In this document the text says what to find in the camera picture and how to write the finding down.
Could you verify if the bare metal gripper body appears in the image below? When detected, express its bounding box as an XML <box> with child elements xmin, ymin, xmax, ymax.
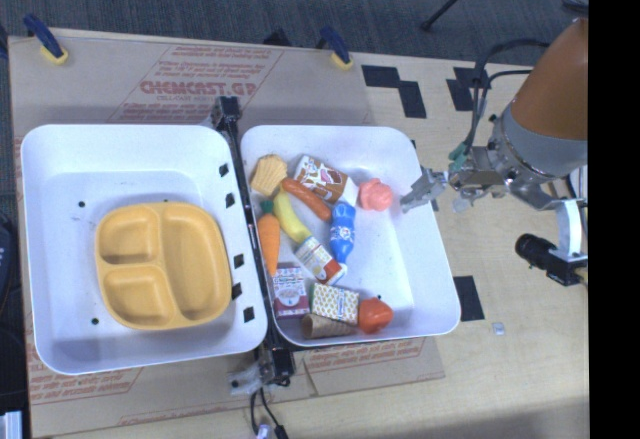
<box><xmin>447</xmin><ymin>115</ymin><xmax>557</xmax><ymax>212</ymax></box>

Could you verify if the white plastic tray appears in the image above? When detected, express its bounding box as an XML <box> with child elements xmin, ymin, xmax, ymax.
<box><xmin>239</xmin><ymin>124</ymin><xmax>462</xmax><ymax>349</ymax></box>
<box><xmin>19</xmin><ymin>122</ymin><xmax>269</xmax><ymax>376</ymax></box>

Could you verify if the blue bottle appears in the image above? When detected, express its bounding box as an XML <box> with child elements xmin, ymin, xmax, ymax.
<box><xmin>329</xmin><ymin>200</ymin><xmax>358</xmax><ymax>265</ymax></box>

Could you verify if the brown and white carton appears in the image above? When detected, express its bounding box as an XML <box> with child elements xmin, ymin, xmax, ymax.
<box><xmin>291</xmin><ymin>154</ymin><xmax>361</xmax><ymax>207</ymax></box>

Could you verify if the orange sausage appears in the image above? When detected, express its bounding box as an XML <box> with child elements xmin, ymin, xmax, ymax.
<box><xmin>280</xmin><ymin>176</ymin><xmax>333</xmax><ymax>223</ymax></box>

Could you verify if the white bottle with orange cap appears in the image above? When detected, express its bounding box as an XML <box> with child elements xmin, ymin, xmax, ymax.
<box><xmin>293</xmin><ymin>235</ymin><xmax>349</xmax><ymax>287</ymax></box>

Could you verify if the orange pepper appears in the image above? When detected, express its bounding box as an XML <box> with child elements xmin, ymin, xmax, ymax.
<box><xmin>356</xmin><ymin>295</ymin><xmax>395</xmax><ymax>335</ymax></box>

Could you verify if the yellow banana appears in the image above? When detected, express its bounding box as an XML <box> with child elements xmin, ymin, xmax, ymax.
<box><xmin>272</xmin><ymin>189</ymin><xmax>313</xmax><ymax>245</ymax></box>

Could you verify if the yellow patterned packet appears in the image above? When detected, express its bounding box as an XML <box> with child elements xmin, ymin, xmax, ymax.
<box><xmin>309</xmin><ymin>282</ymin><xmax>361</xmax><ymax>326</ymax></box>

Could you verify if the yellow biscuit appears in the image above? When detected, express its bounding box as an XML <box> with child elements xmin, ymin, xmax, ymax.
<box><xmin>249</xmin><ymin>153</ymin><xmax>289</xmax><ymax>199</ymax></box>

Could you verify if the orange carrot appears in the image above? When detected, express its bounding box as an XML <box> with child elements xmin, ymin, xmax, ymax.
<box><xmin>256</xmin><ymin>199</ymin><xmax>282</xmax><ymax>277</ymax></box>

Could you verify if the red carton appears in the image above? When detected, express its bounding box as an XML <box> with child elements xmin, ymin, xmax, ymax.
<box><xmin>271</xmin><ymin>262</ymin><xmax>312</xmax><ymax>320</ymax></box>

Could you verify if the brown ice cream cone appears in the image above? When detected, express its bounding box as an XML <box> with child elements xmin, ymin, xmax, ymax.
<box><xmin>299</xmin><ymin>312</ymin><xmax>358</xmax><ymax>341</ymax></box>

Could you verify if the thin black rod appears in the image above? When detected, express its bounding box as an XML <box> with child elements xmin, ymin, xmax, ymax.
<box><xmin>219</xmin><ymin>122</ymin><xmax>282</xmax><ymax>354</ymax></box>

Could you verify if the yellow divided plate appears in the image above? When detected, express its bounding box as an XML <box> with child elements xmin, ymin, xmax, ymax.
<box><xmin>93</xmin><ymin>200</ymin><xmax>234</xmax><ymax>332</ymax></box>

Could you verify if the brown cardboard board red print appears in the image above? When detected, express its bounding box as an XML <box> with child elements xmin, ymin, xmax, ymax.
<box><xmin>6</xmin><ymin>28</ymin><xmax>447</xmax><ymax>439</ymax></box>

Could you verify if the black cylinder on white bracket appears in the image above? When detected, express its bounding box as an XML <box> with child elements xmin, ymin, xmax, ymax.
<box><xmin>514</xmin><ymin>196</ymin><xmax>590</xmax><ymax>288</ymax></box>

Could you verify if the black block with thin wires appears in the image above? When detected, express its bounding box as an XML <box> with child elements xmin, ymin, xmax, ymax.
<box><xmin>253</xmin><ymin>345</ymin><xmax>297</xmax><ymax>388</ymax></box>
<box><xmin>210</xmin><ymin>95</ymin><xmax>244</xmax><ymax>129</ymax></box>

